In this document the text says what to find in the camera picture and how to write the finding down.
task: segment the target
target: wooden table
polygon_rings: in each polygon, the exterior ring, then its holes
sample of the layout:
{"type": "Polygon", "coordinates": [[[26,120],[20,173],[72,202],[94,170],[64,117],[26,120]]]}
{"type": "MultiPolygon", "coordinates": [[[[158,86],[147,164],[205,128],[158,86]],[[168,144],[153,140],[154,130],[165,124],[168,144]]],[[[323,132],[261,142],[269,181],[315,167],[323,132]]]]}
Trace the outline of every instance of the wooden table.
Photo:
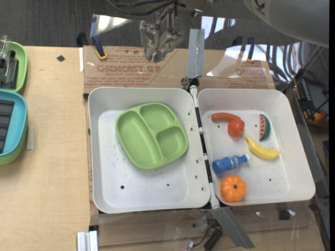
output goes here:
{"type": "MultiPolygon", "coordinates": [[[[77,232],[90,225],[84,76],[78,48],[25,47],[28,73],[22,95],[33,125],[26,145],[0,166],[0,250],[75,250],[77,232]],[[57,57],[64,56],[60,62],[57,57]]],[[[307,226],[248,233],[255,250],[322,250],[312,212],[307,226]]],[[[182,250],[187,239],[101,250],[182,250]]],[[[236,248],[226,235],[215,250],[236,248]]],[[[194,251],[203,250],[202,246],[194,251]]]]}

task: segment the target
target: wooden tabletop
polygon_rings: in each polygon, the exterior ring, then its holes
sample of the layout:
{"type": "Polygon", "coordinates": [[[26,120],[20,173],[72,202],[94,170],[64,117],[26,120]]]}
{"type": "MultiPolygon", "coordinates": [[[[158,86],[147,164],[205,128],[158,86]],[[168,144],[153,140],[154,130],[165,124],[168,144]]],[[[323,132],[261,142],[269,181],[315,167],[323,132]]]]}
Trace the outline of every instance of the wooden tabletop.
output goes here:
{"type": "Polygon", "coordinates": [[[0,249],[75,250],[76,233],[90,222],[79,49],[25,48],[22,95],[34,147],[24,144],[17,159],[0,166],[0,249]]]}

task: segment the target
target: blue bottle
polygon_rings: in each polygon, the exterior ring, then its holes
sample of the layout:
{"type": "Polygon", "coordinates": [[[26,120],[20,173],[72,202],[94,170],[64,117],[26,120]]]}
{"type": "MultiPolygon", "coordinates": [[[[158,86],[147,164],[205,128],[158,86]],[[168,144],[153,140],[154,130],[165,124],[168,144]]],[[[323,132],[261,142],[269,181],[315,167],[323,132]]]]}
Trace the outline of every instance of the blue bottle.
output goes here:
{"type": "Polygon", "coordinates": [[[212,168],[215,174],[221,174],[224,171],[238,167],[242,163],[246,163],[248,160],[250,160],[248,154],[243,154],[242,156],[231,155],[220,160],[215,160],[212,168]]]}

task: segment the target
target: watermelon slice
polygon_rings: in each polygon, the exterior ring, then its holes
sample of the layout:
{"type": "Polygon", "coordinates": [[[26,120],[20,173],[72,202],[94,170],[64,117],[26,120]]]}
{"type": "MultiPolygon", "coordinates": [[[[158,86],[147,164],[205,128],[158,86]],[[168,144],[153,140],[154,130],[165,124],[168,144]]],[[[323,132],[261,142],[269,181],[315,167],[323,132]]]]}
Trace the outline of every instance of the watermelon slice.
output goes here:
{"type": "Polygon", "coordinates": [[[265,115],[260,115],[260,141],[265,140],[270,135],[270,121],[265,115]]]}

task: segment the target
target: toy food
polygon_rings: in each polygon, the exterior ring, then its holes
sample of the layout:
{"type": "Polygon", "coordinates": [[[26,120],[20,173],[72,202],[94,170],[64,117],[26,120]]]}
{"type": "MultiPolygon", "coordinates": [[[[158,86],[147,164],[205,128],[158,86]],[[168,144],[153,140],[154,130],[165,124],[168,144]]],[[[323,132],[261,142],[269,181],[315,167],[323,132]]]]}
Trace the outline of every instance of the toy food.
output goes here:
{"type": "Polygon", "coordinates": [[[247,194],[247,184],[237,175],[227,176],[221,182],[220,192],[228,202],[238,202],[247,194]]]}
{"type": "Polygon", "coordinates": [[[279,151],[277,150],[270,150],[262,147],[256,141],[253,141],[249,138],[248,135],[245,136],[245,139],[248,142],[249,150],[260,158],[263,159],[275,159],[279,155],[279,151]]]}
{"type": "Polygon", "coordinates": [[[211,116],[212,121],[229,121],[228,132],[234,138],[239,138],[244,132],[244,121],[240,117],[227,112],[218,112],[211,116]]]}
{"type": "Polygon", "coordinates": [[[270,135],[270,121],[265,115],[260,115],[260,141],[270,135]]]}

